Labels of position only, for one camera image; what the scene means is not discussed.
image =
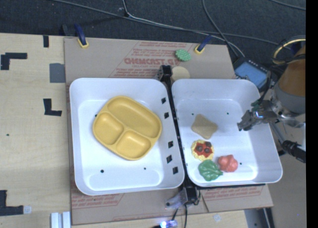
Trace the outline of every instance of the robotic hand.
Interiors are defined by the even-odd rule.
[[[274,52],[274,62],[278,52],[284,46],[303,40],[294,39],[286,42]],[[270,100],[264,100],[266,92],[260,99],[251,104],[252,109],[247,110],[238,123],[238,129],[248,131],[261,123],[269,123],[278,136],[283,150],[296,159],[306,162],[306,123],[297,121],[296,117],[306,112],[305,105],[305,73],[306,73],[306,46],[303,46],[288,63],[281,78],[274,85]],[[280,134],[276,122],[282,122],[294,128],[301,128],[303,132],[302,144],[287,141]]]

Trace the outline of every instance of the cardboard box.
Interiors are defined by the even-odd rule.
[[[77,38],[65,38],[66,94],[69,132],[71,201],[73,225],[110,221],[171,217],[174,209],[166,208],[165,201],[178,193],[178,188],[137,193],[88,196],[81,193],[74,180],[72,127],[69,87],[81,77],[153,78],[161,65],[182,67],[191,78],[234,78],[234,70],[227,47],[207,45],[204,53],[197,55],[197,44],[153,42],[136,40],[88,38],[89,47],[79,46]],[[174,53],[186,50],[191,60],[179,61]],[[188,213],[232,211],[271,207],[272,200],[267,185],[215,188],[201,190],[197,206]]]

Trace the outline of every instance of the yellow plate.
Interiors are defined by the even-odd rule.
[[[127,96],[110,99],[93,123],[95,138],[127,160],[144,157],[162,131],[160,118]]]

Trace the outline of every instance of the white tray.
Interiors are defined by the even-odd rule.
[[[95,115],[111,98],[125,95],[158,115],[162,133],[140,160],[125,160],[99,143]],[[88,195],[178,187],[184,169],[165,86],[155,79],[80,78],[70,87],[75,182]]]
[[[228,186],[277,182],[282,166],[268,124],[239,131],[237,123],[251,103],[257,100],[256,86],[241,79],[180,79],[172,85],[174,105],[180,130],[184,158],[189,178],[198,186]],[[207,182],[199,174],[201,163],[193,157],[193,141],[203,139],[191,130],[195,116],[202,114],[218,125],[211,136],[213,161],[222,155],[233,154],[239,165],[235,172],[224,172]]]

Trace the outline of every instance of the blue clamp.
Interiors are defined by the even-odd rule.
[[[85,35],[84,35],[84,32],[83,32],[83,29],[81,28],[80,25],[78,25],[76,23],[74,24],[74,28],[76,30],[77,35],[79,36],[79,38],[78,38],[79,45],[83,49],[87,48],[89,46],[89,43],[85,39]]]
[[[206,46],[212,38],[212,35],[208,35],[201,44],[195,47],[194,52],[198,55],[202,54],[202,52],[204,51],[204,46]]]

